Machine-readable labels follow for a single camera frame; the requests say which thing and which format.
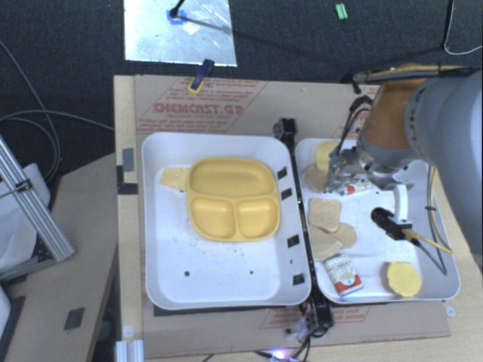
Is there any white and red can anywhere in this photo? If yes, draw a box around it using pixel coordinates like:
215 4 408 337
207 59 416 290
322 253 365 298

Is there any black block with thin wires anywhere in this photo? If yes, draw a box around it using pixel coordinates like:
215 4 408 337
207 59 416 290
311 299 336 330
272 118 298 140

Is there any white plastic tray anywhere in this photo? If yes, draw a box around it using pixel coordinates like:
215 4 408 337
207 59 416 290
140 131 313 311
294 137 462 305

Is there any round yellow biscuit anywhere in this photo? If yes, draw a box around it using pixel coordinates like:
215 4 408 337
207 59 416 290
384 260 423 299
314 140 341 173

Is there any round tan biscuit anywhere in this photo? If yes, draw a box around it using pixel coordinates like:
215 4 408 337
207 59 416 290
334 222 358 250
304 164 328 193

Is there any white and red packet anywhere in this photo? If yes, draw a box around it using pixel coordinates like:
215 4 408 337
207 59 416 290
337 181 375 198

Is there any brown cardboard board red print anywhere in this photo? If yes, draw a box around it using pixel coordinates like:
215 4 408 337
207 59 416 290
112 74 452 360

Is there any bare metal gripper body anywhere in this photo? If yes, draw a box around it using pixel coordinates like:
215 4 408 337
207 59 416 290
331 148 379 188

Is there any yellow cracker piece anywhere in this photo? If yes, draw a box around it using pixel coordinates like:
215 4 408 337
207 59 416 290
158 166 192 192

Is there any thin black rod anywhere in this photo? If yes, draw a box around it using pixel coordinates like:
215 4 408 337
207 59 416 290
281 126 330 330

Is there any black cylinder on white bracket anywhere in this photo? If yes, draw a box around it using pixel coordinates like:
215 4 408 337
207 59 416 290
370 183 414 241

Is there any tan bread slice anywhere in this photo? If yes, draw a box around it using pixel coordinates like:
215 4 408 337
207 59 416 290
309 225 345 262
308 197 343 234

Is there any yellow divided plate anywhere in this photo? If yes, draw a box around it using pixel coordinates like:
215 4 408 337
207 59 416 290
186 157 282 243

